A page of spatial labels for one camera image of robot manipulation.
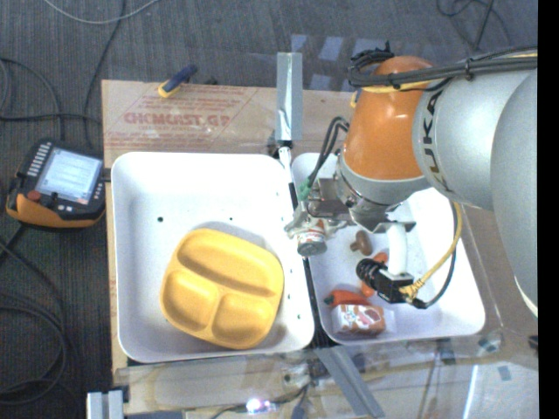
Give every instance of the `orange object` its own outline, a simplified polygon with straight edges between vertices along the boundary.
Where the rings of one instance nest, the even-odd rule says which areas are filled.
[[[341,304],[353,304],[359,306],[370,306],[368,299],[363,297],[361,293],[355,293],[350,290],[336,289],[324,299],[329,306],[336,307]]]
[[[8,215],[19,222],[39,225],[46,228],[86,228],[94,225],[105,210],[95,219],[65,220],[56,211],[46,208],[37,201],[37,195],[31,194],[31,198],[24,194],[16,194],[16,209],[6,205]]]
[[[373,257],[373,261],[382,262],[386,264],[388,262],[388,255],[384,251],[380,251]]]
[[[372,297],[376,291],[372,287],[369,287],[365,281],[361,280],[361,293],[364,297],[368,298]]]
[[[414,56],[385,60],[375,74],[409,72],[431,67]],[[404,180],[422,175],[413,154],[411,125],[422,92],[361,91],[355,105],[343,157],[358,175],[374,180]]]

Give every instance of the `white container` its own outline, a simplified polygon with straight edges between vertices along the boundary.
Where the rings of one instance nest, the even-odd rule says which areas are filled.
[[[266,155],[133,152],[112,170],[118,337],[143,363],[290,352],[314,335],[305,270],[284,231],[293,207],[284,169]],[[209,227],[274,253],[285,284],[270,333],[255,348],[231,350],[174,328],[159,306],[173,250]]]
[[[317,154],[303,154],[293,161],[293,179],[298,185],[311,173]],[[335,157],[330,156],[322,167],[319,177],[331,178],[335,172]],[[390,220],[416,222],[407,234],[407,258],[405,269],[415,278],[426,273],[447,252],[453,240],[454,222],[451,205],[435,189],[419,191],[403,202]],[[486,314],[480,292],[473,277],[472,268],[460,240],[452,275],[445,294],[433,306],[418,310],[406,303],[389,304],[377,295],[369,300],[384,309],[386,330],[373,338],[336,334],[331,318],[332,308],[323,300],[335,288],[359,292],[360,279],[355,273],[357,263],[365,258],[360,251],[349,246],[355,241],[358,226],[338,230],[327,241],[324,254],[309,258],[314,291],[317,299],[321,325],[328,336],[341,344],[386,343],[400,340],[421,340],[477,333],[485,324]],[[374,256],[389,249],[385,233],[370,234]],[[445,282],[450,259],[427,281],[418,292],[418,298],[428,301],[438,293]]]

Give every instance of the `black cable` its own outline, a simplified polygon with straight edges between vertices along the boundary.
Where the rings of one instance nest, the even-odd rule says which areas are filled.
[[[28,262],[25,258],[19,256],[15,251],[8,248],[8,246],[2,239],[0,239],[0,250],[2,250],[4,253],[9,255],[13,259],[17,260],[23,267],[31,270],[31,272],[38,275],[39,278],[42,279],[43,282],[51,289],[59,305],[62,306],[62,295],[60,294],[58,287],[43,271],[41,271],[34,264]]]
[[[36,380],[35,384],[36,385],[41,385],[41,384],[51,384],[53,382],[52,379],[49,379],[47,377],[40,379],[40,380]],[[72,417],[74,419],[77,419],[78,417],[81,416],[81,414],[79,413],[81,411],[81,403],[78,400],[78,397],[72,392],[71,389],[69,389],[65,383],[62,383],[61,381],[57,381],[54,386],[52,387],[52,390],[54,390],[55,388],[62,388],[64,390],[64,392],[66,393],[66,395],[69,397],[69,399],[72,401],[73,403],[73,414]],[[14,405],[6,405],[7,407],[18,407],[21,406],[22,404],[14,404]]]
[[[319,153],[318,159],[316,161],[316,165],[314,166],[313,171],[308,177],[307,186],[309,188],[313,186],[314,180],[316,180],[316,176],[318,175],[322,166],[328,159],[328,156],[332,153],[332,149],[334,148],[335,142],[337,140],[338,132],[340,130],[347,132],[348,127],[349,127],[348,122],[341,116],[336,116],[330,121],[330,124],[328,125],[328,130],[326,132],[326,136],[324,137],[324,142],[322,142],[322,149]]]
[[[454,235],[456,235],[456,231],[457,231],[457,228],[458,228],[458,213],[456,212],[456,207],[454,206],[454,203],[452,203],[452,202],[451,202],[451,209],[452,209],[452,218],[454,220]],[[428,307],[431,307],[437,301],[439,301],[440,298],[445,294],[446,289],[448,288],[449,284],[451,283],[452,275],[454,274],[454,265],[455,264],[456,264],[456,247],[454,248],[454,250],[452,252],[452,255],[451,255],[451,263],[450,263],[450,267],[448,269],[448,272],[446,273],[445,282],[443,283],[443,286],[441,287],[441,289],[438,291],[437,295],[435,295],[429,301],[422,301],[421,299],[414,298],[411,301],[411,304],[413,306],[415,306],[417,309],[427,309]]]
[[[506,50],[501,50],[500,52],[491,52],[488,54],[484,54],[482,56],[477,57],[476,60],[501,58],[503,56],[507,56],[510,54],[518,54],[522,52],[533,52],[533,51],[537,51],[537,45],[512,47],[512,48],[507,48]],[[446,79],[442,79],[434,86],[428,86],[425,88],[405,88],[400,90],[400,92],[436,92],[440,90],[442,87],[446,86],[449,82],[451,82],[451,80],[452,78],[446,78]]]
[[[89,106],[89,101],[91,98],[91,94],[93,92],[93,87],[95,85],[95,81],[97,80],[97,78],[99,77],[100,74],[100,68],[102,67],[103,63],[105,62],[105,57],[107,56],[107,52],[108,49],[110,47],[110,45],[113,43],[114,40],[114,36],[116,35],[116,32],[119,30],[120,26],[121,26],[121,21],[122,21],[122,16],[124,16],[124,14],[126,13],[126,0],[121,0],[121,14],[119,16],[119,19],[117,20],[117,22],[114,25],[114,29],[107,41],[107,43],[105,44],[105,48],[103,49],[103,52],[101,53],[99,62],[97,63],[97,66],[95,67],[95,72],[92,76],[92,79],[89,83],[89,87],[87,88],[87,95],[86,95],[86,101],[84,102],[84,106],[82,109],[82,118],[84,121],[84,130],[85,130],[85,135],[86,135],[86,142],[87,145],[93,149],[93,144],[91,142],[91,138],[89,137],[89,132],[87,130],[87,121],[90,120],[89,117],[86,116],[87,114],[87,108]]]
[[[431,383],[432,383],[432,378],[433,378],[433,374],[435,372],[435,367],[437,365],[437,361],[435,359],[433,359],[433,361],[431,362],[431,366],[429,368],[429,372],[427,373],[427,381],[424,384],[424,389],[423,389],[423,395],[421,396],[421,402],[419,403],[419,408],[418,408],[418,416],[416,419],[423,419],[425,417],[429,417],[425,415],[425,404],[427,403],[427,395],[429,394],[429,390],[431,388]]]
[[[10,248],[10,246],[12,244],[14,244],[16,242],[16,239],[19,237],[19,235],[24,231],[24,224],[23,223],[19,223],[17,225],[16,230],[12,233],[12,235],[8,238],[8,240],[3,243],[3,246],[0,245],[0,263],[2,262],[2,258],[3,255],[6,253],[5,248]]]
[[[450,19],[458,16],[459,14],[461,14],[462,12],[464,12],[464,10],[466,10],[472,3],[476,3],[478,5],[484,6],[486,8],[488,8],[489,4],[486,2],[483,2],[481,0],[453,0],[452,1],[452,7],[454,8],[458,3],[462,3],[465,2],[463,5],[461,5],[457,10],[453,10],[452,12],[448,12],[443,10],[442,5],[440,0],[436,0],[436,4],[437,4],[437,11],[445,16],[445,17],[449,17]],[[505,33],[505,37],[507,38],[507,42],[510,44],[510,35],[508,33],[508,29],[507,26],[505,24],[505,21],[503,20],[503,18],[500,16],[500,14],[493,9],[493,7],[490,9],[489,11],[490,14],[494,14],[497,19],[500,22],[501,28],[503,29],[503,32]],[[469,45],[472,44],[472,42],[463,34],[461,33],[459,30],[457,30],[458,34],[460,35],[460,37],[467,42]]]
[[[54,111],[55,111],[55,113],[52,114],[49,117],[59,119],[59,138],[63,141],[66,138],[64,121],[63,121],[63,118],[61,116],[59,116],[59,112],[60,112],[59,99],[57,98],[56,93],[54,92],[54,88],[52,87],[51,83],[41,73],[35,71],[34,69],[29,67],[28,65],[25,65],[22,62],[19,62],[15,59],[0,57],[0,63],[3,64],[2,65],[2,71],[3,71],[3,75],[4,75],[4,90],[3,90],[3,98],[2,98],[2,104],[0,105],[0,110],[2,109],[2,107],[3,107],[3,105],[6,101],[7,94],[8,94],[9,88],[10,88],[10,75],[8,74],[8,70],[5,66],[5,64],[17,65],[17,66],[23,68],[24,70],[26,70],[27,72],[30,72],[31,74],[33,74],[41,82],[41,84],[43,84],[43,86],[48,91],[48,93],[51,97],[51,100],[52,100],[52,104],[54,105]],[[29,120],[29,119],[33,119],[33,118],[37,118],[37,117],[41,118],[42,116],[43,115],[6,116],[6,115],[0,114],[0,120],[1,121],[20,121],[20,120]]]
[[[352,64],[349,69],[349,83],[355,87],[391,86],[398,88],[402,84],[410,84],[438,79],[471,78],[476,74],[495,72],[518,72],[537,68],[536,56],[513,58],[470,58],[465,62],[439,67],[412,70],[391,74],[362,73],[364,64]]]
[[[300,405],[303,403],[305,396],[307,395],[307,391],[308,391],[308,387],[309,387],[310,383],[308,383],[307,385],[305,385],[303,388],[301,388],[299,391],[297,391],[296,393],[294,393],[293,395],[284,395],[276,400],[272,400],[270,401],[270,403],[273,403],[275,405],[283,405],[285,403],[289,403],[294,401],[295,399],[297,399],[297,397],[299,397],[300,395],[302,395],[301,399],[299,400],[299,402],[297,402],[297,406],[300,407]],[[234,412],[234,413],[246,413],[246,405],[243,403],[240,403],[239,405],[231,405],[230,407],[224,408],[219,410],[214,416],[212,416],[210,419],[217,419],[218,417],[220,417],[221,415],[228,413],[228,412]]]
[[[62,323],[39,303],[22,295],[13,295],[0,291],[0,297],[11,299],[14,305],[0,304],[0,310],[27,314],[34,319],[39,319],[54,332],[59,342],[59,352],[48,368],[39,377],[27,381],[15,383],[7,388],[0,389],[0,405],[24,405],[35,402],[47,395],[61,380],[66,369],[68,346]],[[46,384],[46,388],[39,390],[36,394],[28,395],[30,388]]]

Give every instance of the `black connector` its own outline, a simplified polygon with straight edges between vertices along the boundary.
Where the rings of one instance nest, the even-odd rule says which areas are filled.
[[[429,307],[429,306],[427,305],[427,303],[425,303],[423,300],[418,299],[418,298],[414,298],[414,299],[411,301],[411,305],[414,306],[414,307],[416,307],[417,309],[426,309],[427,307]]]
[[[355,268],[359,279],[376,290],[379,297],[391,304],[403,303],[405,296],[400,292],[400,287],[413,284],[413,276],[409,273],[393,275],[383,262],[374,259],[362,259]]]
[[[295,405],[291,419],[307,419],[307,412],[300,405]]]

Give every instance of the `yellow cable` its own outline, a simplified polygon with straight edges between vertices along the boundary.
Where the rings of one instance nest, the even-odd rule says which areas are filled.
[[[454,239],[452,240],[452,244],[449,247],[448,251],[443,255],[443,257],[431,268],[429,271],[423,275],[420,279],[418,279],[415,283],[406,285],[405,287],[400,287],[400,292],[408,297],[408,301],[412,301],[418,295],[418,291],[427,280],[433,275],[435,271],[437,271],[442,264],[445,263],[446,259],[448,259],[456,249],[458,245],[458,241],[460,239],[460,235],[462,234],[462,212],[460,211],[460,206],[456,202],[452,202],[454,205],[454,209],[456,210],[456,233],[454,234]]]
[[[525,53],[518,53],[512,56],[512,58],[537,58],[537,52],[525,52]]]
[[[393,92],[401,92],[403,90],[409,90],[411,88],[418,88],[420,86],[425,86],[432,82],[433,80],[437,79],[430,79],[430,80],[422,80],[418,82],[409,82],[407,84],[402,84],[398,88],[394,88],[393,86],[368,86],[362,87],[365,92],[371,93],[393,93]]]

